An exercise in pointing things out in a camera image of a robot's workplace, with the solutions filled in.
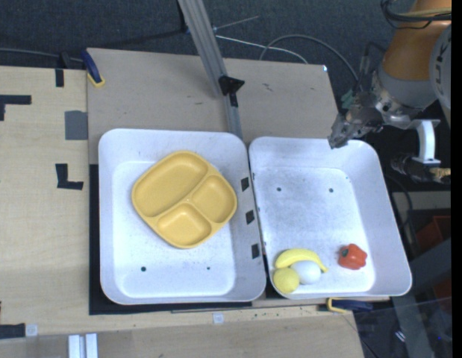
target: yellow plate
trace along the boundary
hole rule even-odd
[[[134,209],[152,230],[177,248],[194,248],[234,215],[237,196],[200,155],[177,151],[146,171],[131,193]]]

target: egg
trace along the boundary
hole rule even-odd
[[[309,285],[320,280],[322,271],[314,261],[298,261],[290,266],[299,275],[300,283]]]

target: wooden table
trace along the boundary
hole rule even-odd
[[[136,357],[149,351],[145,346],[150,333],[156,336],[152,350],[156,356],[168,351],[174,357],[187,353],[202,357],[199,351],[209,349],[220,351],[221,357],[259,357],[264,351],[267,357],[284,351],[294,356],[312,352],[362,357],[352,314],[321,312],[315,306],[321,301],[296,306],[264,296],[252,307],[238,310],[89,315],[88,172],[89,165],[97,162],[100,134],[115,127],[225,131],[221,100],[210,93],[198,57],[101,49],[90,53],[107,80],[102,89],[91,87],[81,70],[64,70],[64,87],[57,87],[53,69],[0,66],[0,95],[32,98],[30,105],[7,104],[0,121],[1,324],[35,324],[40,336],[98,332],[100,351],[115,353],[119,349],[110,346],[126,346],[132,336]],[[321,66],[225,62],[233,77],[246,81],[238,93],[246,143],[260,135],[328,135],[336,108]],[[152,66],[152,71],[147,69],[138,78],[137,66]],[[172,76],[175,84],[161,84],[170,69],[178,70]],[[149,89],[152,96],[139,100]],[[145,104],[147,117],[139,110],[123,114],[127,104],[123,97],[136,103],[135,108]],[[65,112],[73,110],[88,113],[89,142],[66,139]],[[181,113],[179,120],[174,113]],[[68,180],[84,182],[83,189],[57,188],[58,163],[68,165]],[[224,324],[213,325],[216,311],[222,313]],[[122,344],[118,335],[106,333],[116,330],[121,330]],[[0,352],[16,348],[20,357],[20,346],[30,343],[23,341],[0,341]]]

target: red object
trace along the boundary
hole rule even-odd
[[[356,244],[348,244],[339,252],[338,263],[343,268],[357,270],[366,265],[368,255]]]

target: lemon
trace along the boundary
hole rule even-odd
[[[300,284],[299,275],[291,268],[277,269],[273,277],[275,288],[282,293],[292,293]]]

